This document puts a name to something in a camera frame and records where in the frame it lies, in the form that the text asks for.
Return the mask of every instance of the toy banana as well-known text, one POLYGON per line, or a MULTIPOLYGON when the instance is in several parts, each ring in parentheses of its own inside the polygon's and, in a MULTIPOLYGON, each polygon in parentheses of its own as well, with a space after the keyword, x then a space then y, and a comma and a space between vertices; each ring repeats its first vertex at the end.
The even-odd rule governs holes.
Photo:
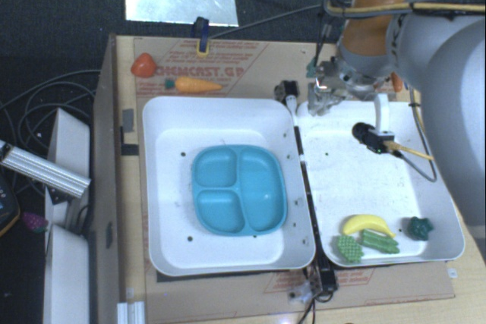
POLYGON ((364 229, 382 232, 389 237, 395 237, 394 234, 380 216, 375 215, 355 215, 351 217, 342 227, 344 235, 350 235, 364 229))

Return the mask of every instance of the toy tomato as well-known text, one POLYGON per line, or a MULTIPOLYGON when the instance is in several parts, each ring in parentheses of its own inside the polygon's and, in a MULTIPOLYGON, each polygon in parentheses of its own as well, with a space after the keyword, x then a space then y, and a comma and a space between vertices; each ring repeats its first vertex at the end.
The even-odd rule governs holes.
POLYGON ((155 74, 157 64, 148 53, 140 54, 131 66, 131 73, 137 77, 148 78, 155 74))

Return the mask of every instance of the yellow cable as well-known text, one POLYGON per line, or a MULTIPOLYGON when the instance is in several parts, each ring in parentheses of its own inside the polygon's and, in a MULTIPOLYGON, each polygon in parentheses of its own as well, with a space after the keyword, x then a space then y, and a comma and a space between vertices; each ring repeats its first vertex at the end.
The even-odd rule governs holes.
POLYGON ((418 157, 421 157, 421 158, 424 158, 424 159, 428 159, 429 161, 434 161, 434 157, 433 156, 429 156, 427 154, 424 154, 424 153, 421 153, 417 150, 414 150, 414 149, 410 149, 409 147, 406 147, 406 146, 403 146, 397 142, 393 142, 392 140, 385 140, 383 142, 383 144, 389 149, 389 150, 401 150, 401 151, 405 151, 407 153, 410 153, 410 154, 413 154, 414 156, 418 156, 418 157))
MULTIPOLYGON (((414 96, 415 102, 418 102, 420 100, 420 96, 417 97, 417 90, 413 90, 413 96, 414 96)), ((414 107, 413 109, 415 110, 415 114, 417 115, 418 125, 420 126, 422 132, 425 133, 425 127, 424 127, 424 122, 422 121, 422 116, 421 116, 420 112, 418 111, 417 107, 414 107)))
POLYGON ((429 10, 429 11, 469 11, 477 12, 479 14, 486 13, 486 5, 460 5, 454 3, 431 3, 431 2, 417 2, 417 3, 395 3, 392 5, 378 5, 374 7, 335 7, 327 3, 327 9, 335 14, 366 14, 372 12, 382 11, 408 11, 408 10, 429 10))

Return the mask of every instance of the blue divided plate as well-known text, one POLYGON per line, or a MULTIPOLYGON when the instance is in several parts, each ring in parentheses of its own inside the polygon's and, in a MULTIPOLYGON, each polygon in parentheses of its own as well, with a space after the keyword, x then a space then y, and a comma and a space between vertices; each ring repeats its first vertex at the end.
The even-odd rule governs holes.
POLYGON ((192 194, 201 224, 215 234, 268 234, 287 216, 279 162, 256 146, 215 146, 192 165, 192 194))

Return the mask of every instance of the wire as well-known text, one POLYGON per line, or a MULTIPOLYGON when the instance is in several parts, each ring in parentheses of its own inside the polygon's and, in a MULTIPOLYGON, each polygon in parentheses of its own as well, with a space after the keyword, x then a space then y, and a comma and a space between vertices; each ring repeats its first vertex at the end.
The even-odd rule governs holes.
MULTIPOLYGON (((39 93, 41 93, 43 90, 47 90, 48 88, 52 88, 52 87, 75 87, 75 88, 78 88, 78 89, 81 89, 83 91, 85 91, 86 93, 84 95, 82 95, 82 97, 91 97, 91 98, 94 98, 94 92, 89 90, 88 88, 86 88, 84 85, 81 85, 79 83, 73 83, 71 81, 59 81, 59 82, 54 82, 54 83, 49 83, 43 87, 40 87, 39 89, 37 89, 31 96, 30 98, 27 100, 27 104, 26 104, 26 107, 25 107, 25 111, 28 111, 29 107, 30 107, 30 104, 31 102, 33 101, 34 97, 36 97, 39 93)), ((72 102, 75 102, 79 100, 78 98, 75 98, 75 99, 71 99, 69 101, 67 101, 66 103, 64 104, 71 104, 72 102)), ((27 144, 29 142, 30 139, 34 139, 43 149, 47 150, 48 149, 48 146, 45 145, 43 142, 41 142, 37 136, 33 133, 34 130, 30 127, 30 122, 28 120, 28 118, 26 117, 25 118, 25 124, 26 124, 26 128, 27 128, 27 132, 29 133, 29 137, 27 138, 27 140, 23 140, 22 139, 22 136, 20 134, 20 128, 19 128, 19 138, 21 139, 21 142, 22 144, 27 147, 27 144)))
POLYGON ((76 218, 76 228, 79 226, 79 221, 81 220, 81 213, 90 207, 90 204, 87 204, 85 206, 82 206, 79 212, 77 213, 77 218, 76 218))
MULTIPOLYGON (((66 103, 64 104, 71 104, 73 102, 76 102, 78 100, 81 100, 81 99, 84 99, 88 96, 91 96, 93 93, 95 93, 96 91, 91 91, 91 93, 88 95, 87 93, 83 94, 83 95, 79 95, 77 97, 74 97, 73 99, 71 100, 68 100, 66 103)), ((32 131, 30 131, 29 133, 29 136, 26 138, 25 142, 26 144, 29 144, 29 141, 30 141, 30 138, 33 138, 35 140, 39 140, 37 138, 37 135, 35 135, 35 132, 37 131, 37 129, 44 123, 44 121, 46 121, 47 119, 49 119, 52 115, 54 115, 55 113, 57 112, 57 109, 53 109, 51 110, 50 112, 48 112, 47 114, 45 114, 41 119, 39 119, 39 121, 36 123, 36 125, 34 126, 34 128, 32 128, 32 131)))
POLYGON ((320 20, 319 20, 319 32, 317 34, 317 41, 316 41, 316 54, 314 57, 314 66, 317 67, 317 62, 319 61, 319 55, 324 47, 326 40, 330 37, 330 34, 333 31, 333 17, 329 20, 328 23, 324 23, 324 19, 326 17, 325 12, 320 13, 320 20))
POLYGON ((72 110, 74 112, 77 112, 79 115, 82 115, 84 116, 86 119, 89 119, 90 116, 82 111, 81 109, 78 109, 72 105, 68 105, 68 104, 61 104, 61 103, 46 103, 46 104, 41 104, 41 105, 38 105, 30 110, 28 110, 27 112, 24 113, 24 115, 22 116, 22 118, 20 119, 19 121, 19 124, 18 124, 18 127, 17 127, 17 132, 18 132, 18 135, 19 135, 19 141, 22 143, 23 147, 25 149, 27 149, 28 151, 31 151, 32 153, 36 153, 34 152, 33 150, 31 150, 29 148, 29 146, 25 143, 24 139, 22 138, 21 136, 21 126, 22 126, 22 122, 24 120, 27 119, 27 116, 32 114, 33 112, 35 111, 39 111, 40 109, 45 109, 45 108, 49 108, 49 107, 56 107, 56 108, 63 108, 63 109, 66 109, 66 110, 72 110))
POLYGON ((410 147, 403 146, 397 142, 392 140, 385 140, 383 144, 387 147, 387 149, 392 151, 405 151, 407 153, 413 154, 414 156, 421 157, 423 159, 428 159, 429 161, 433 161, 434 157, 429 156, 428 154, 420 153, 417 150, 411 149, 410 147))
POLYGON ((210 36, 209 39, 219 38, 219 37, 225 36, 227 34, 236 33, 237 31, 240 31, 240 30, 244 30, 244 29, 248 29, 250 27, 258 26, 260 24, 265 24, 265 23, 268 23, 268 22, 272 22, 274 20, 281 19, 283 17, 289 17, 290 15, 300 14, 301 12, 315 10, 317 8, 320 8, 320 7, 321 7, 321 4, 319 4, 319 5, 309 5, 307 7, 299 8, 299 9, 294 10, 294 11, 284 12, 283 14, 278 14, 278 15, 275 15, 274 17, 268 17, 266 19, 257 20, 256 22, 253 22, 251 24, 245 24, 244 26, 236 27, 236 28, 231 29, 231 30, 223 31, 222 33, 214 34, 214 35, 210 36))
POLYGON ((78 74, 99 74, 99 70, 93 69, 93 70, 87 70, 87 71, 75 71, 75 72, 63 74, 61 76, 53 77, 50 80, 44 81, 43 83, 40 83, 40 84, 37 84, 36 86, 30 88, 29 90, 27 90, 27 91, 21 93, 20 95, 14 97, 12 100, 9 100, 4 105, 1 105, 0 106, 0 111, 1 110, 4 110, 10 104, 12 104, 12 103, 14 103, 14 102, 22 99, 23 97, 27 96, 29 93, 33 92, 37 88, 43 87, 44 85, 49 84, 49 83, 52 83, 52 82, 57 81, 57 80, 62 80, 63 78, 66 78, 66 77, 76 76, 78 74))
MULTIPOLYGON (((70 104, 72 104, 73 102, 76 102, 80 99, 84 99, 84 98, 87 98, 87 97, 94 97, 95 91, 89 90, 85 86, 83 86, 82 84, 79 84, 79 83, 72 83, 72 82, 67 82, 67 81, 63 82, 63 83, 56 83, 56 82, 58 80, 65 79, 67 77, 73 77, 73 76, 77 76, 77 75, 84 75, 84 74, 95 74, 95 75, 97 75, 97 74, 99 74, 99 72, 100 72, 100 70, 83 70, 83 71, 74 71, 74 72, 70 72, 70 73, 67 73, 67 74, 63 74, 61 76, 53 77, 53 78, 51 78, 47 81, 39 83, 36 86, 29 88, 27 91, 21 93, 18 96, 15 96, 13 99, 10 99, 5 103, 0 101, 0 112, 5 113, 5 116, 7 118, 8 127, 10 128, 10 131, 11 131, 11 135, 12 135, 11 143, 15 146, 18 146, 19 143, 28 145, 28 143, 30 142, 30 139, 33 138, 34 140, 38 141, 37 143, 40 143, 40 145, 46 146, 43 142, 41 142, 38 139, 38 137, 34 134, 34 131, 36 131, 43 122, 45 122, 53 113, 55 113, 56 110, 55 109, 51 110, 47 115, 44 115, 40 119, 40 121, 37 122, 34 125, 34 127, 31 127, 29 119, 28 119, 27 116, 30 115, 31 113, 35 112, 36 110, 46 109, 48 107, 65 108, 67 110, 76 111, 76 112, 78 112, 79 115, 82 115, 85 118, 89 118, 88 114, 86 114, 85 112, 83 112, 82 110, 80 110, 76 107, 73 107, 70 104), (42 90, 45 90, 47 88, 54 87, 54 86, 61 86, 61 85, 64 86, 64 87, 76 87, 78 89, 84 90, 85 93, 81 94, 79 96, 76 96, 73 99, 69 99, 65 103, 49 103, 49 104, 37 105, 37 106, 30 109, 30 105, 31 105, 35 95, 37 95, 39 92, 41 92, 42 90), (18 102, 20 99, 29 96, 30 94, 32 94, 32 96, 30 96, 30 98, 29 98, 29 100, 28 100, 28 102, 25 106, 24 116, 21 118, 21 121, 18 123, 18 126, 15 126, 14 122, 13 122, 11 116, 10 116, 10 113, 7 110, 7 107, 18 102), (17 131, 16 131, 16 127, 17 127, 17 130, 19 130, 19 133, 20 133, 20 129, 21 129, 22 123, 24 121, 26 121, 26 123, 27 123, 27 131, 29 133, 26 140, 24 140, 22 136, 20 136, 20 139, 18 139, 17 138, 17 131)), ((11 179, 11 187, 12 187, 12 189, 14 189, 14 192, 16 194, 23 193, 24 191, 31 189, 35 193, 39 194, 41 197, 45 196, 43 190, 40 190, 37 187, 36 182, 34 182, 30 179, 28 179, 28 182, 27 182, 26 185, 24 185, 20 189, 15 189, 15 187, 17 186, 17 176, 18 176, 18 174, 16 172, 14 172, 12 179, 11 179)))
MULTIPOLYGON (((410 106, 412 107, 413 119, 415 121, 415 126, 417 127, 418 135, 420 136, 420 140, 422 142, 422 146, 424 147, 425 154, 430 155, 431 153, 428 149, 427 140, 425 138, 424 124, 422 123, 421 116, 418 113, 418 103, 417 100, 415 99, 415 90, 410 87, 409 93, 410 93, 410 106)), ((432 182, 435 182, 437 180, 437 172, 435 171, 435 165, 432 161, 429 161, 428 163, 431 166, 432 176, 434 179, 434 181, 432 182)))
POLYGON ((308 316, 309 312, 311 312, 311 310, 312 310, 312 313, 313 313, 312 323, 314 324, 315 319, 316 319, 316 300, 314 298, 308 304, 307 308, 305 308, 305 311, 302 314, 302 317, 300 318, 300 320, 297 322, 297 324, 304 324, 304 321, 305 321, 305 319, 307 319, 307 316, 308 316))
POLYGON ((413 163, 410 159, 405 157, 400 151, 394 151, 392 153, 395 157, 403 159, 407 164, 409 164, 414 170, 417 171, 423 178, 425 178, 427 181, 430 182, 435 182, 437 181, 437 176, 434 175, 433 177, 429 177, 424 171, 422 171, 415 163, 413 163))
POLYGON ((324 294, 319 294, 315 297, 315 300, 319 303, 322 303, 322 304, 325 304, 325 303, 328 303, 329 301, 331 301, 334 297, 334 292, 331 292, 329 294, 327 294, 327 298, 323 299, 322 296, 324 296, 324 294))
POLYGON ((378 5, 373 7, 343 7, 337 0, 325 0, 324 8, 329 15, 348 19, 362 19, 391 14, 409 14, 413 11, 460 11, 475 14, 484 14, 486 5, 470 5, 445 2, 400 2, 392 5, 378 5))

